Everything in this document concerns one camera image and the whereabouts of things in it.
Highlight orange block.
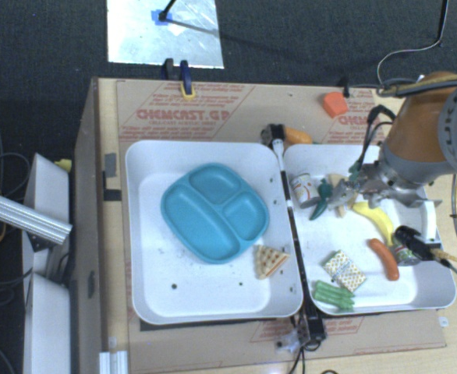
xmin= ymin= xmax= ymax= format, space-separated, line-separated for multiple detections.
xmin=322 ymin=91 xmax=350 ymax=119

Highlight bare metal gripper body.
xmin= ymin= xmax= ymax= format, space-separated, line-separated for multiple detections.
xmin=357 ymin=162 xmax=443 ymax=210

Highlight brown cardboard board red print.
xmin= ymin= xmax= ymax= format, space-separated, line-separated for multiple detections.
xmin=115 ymin=79 xmax=448 ymax=367

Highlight black cylinder on white bracket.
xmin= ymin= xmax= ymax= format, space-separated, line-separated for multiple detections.
xmin=393 ymin=199 xmax=444 ymax=263

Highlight yellow banana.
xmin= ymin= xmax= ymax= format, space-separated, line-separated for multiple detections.
xmin=351 ymin=200 xmax=395 ymax=248

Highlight white small can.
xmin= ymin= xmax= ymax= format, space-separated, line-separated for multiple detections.
xmin=289 ymin=172 xmax=321 ymax=210

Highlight orange sausage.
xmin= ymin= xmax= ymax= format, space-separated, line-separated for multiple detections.
xmin=368 ymin=238 xmax=401 ymax=282

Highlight white plastic tray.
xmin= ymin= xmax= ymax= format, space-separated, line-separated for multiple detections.
xmin=282 ymin=143 xmax=457 ymax=316
xmin=124 ymin=139 xmax=305 ymax=326

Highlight white patterned carton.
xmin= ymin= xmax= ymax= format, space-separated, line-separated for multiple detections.
xmin=321 ymin=249 xmax=368 ymax=293

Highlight orange carrot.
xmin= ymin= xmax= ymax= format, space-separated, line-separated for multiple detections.
xmin=284 ymin=126 xmax=314 ymax=145

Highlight green pepper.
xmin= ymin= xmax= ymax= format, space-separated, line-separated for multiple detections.
xmin=309 ymin=178 xmax=333 ymax=221

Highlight thin black and white rod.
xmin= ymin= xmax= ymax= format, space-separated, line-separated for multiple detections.
xmin=273 ymin=138 xmax=323 ymax=329

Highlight green beans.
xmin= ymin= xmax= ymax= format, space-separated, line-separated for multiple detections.
xmin=313 ymin=280 xmax=356 ymax=313

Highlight beige bread piece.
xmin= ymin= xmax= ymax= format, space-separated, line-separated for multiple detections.
xmin=327 ymin=173 xmax=359 ymax=218

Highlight blue divided plate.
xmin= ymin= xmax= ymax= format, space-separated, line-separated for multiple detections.
xmin=160 ymin=162 xmax=271 ymax=265

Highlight green and white can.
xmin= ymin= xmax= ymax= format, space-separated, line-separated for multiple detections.
xmin=391 ymin=242 xmax=423 ymax=267

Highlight beige waffle pizza slice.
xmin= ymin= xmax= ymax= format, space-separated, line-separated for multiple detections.
xmin=253 ymin=244 xmax=291 ymax=281

